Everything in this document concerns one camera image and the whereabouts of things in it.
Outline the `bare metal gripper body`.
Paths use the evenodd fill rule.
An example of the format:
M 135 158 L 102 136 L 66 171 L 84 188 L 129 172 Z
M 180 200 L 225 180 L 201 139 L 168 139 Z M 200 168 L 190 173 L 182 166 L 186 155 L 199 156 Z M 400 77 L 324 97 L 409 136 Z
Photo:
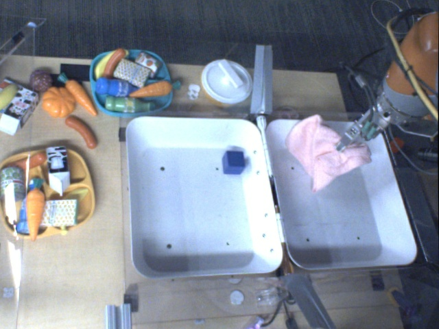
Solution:
M 390 124 L 391 109 L 384 103 L 369 108 L 344 133 L 344 143 L 370 141 L 382 133 Z

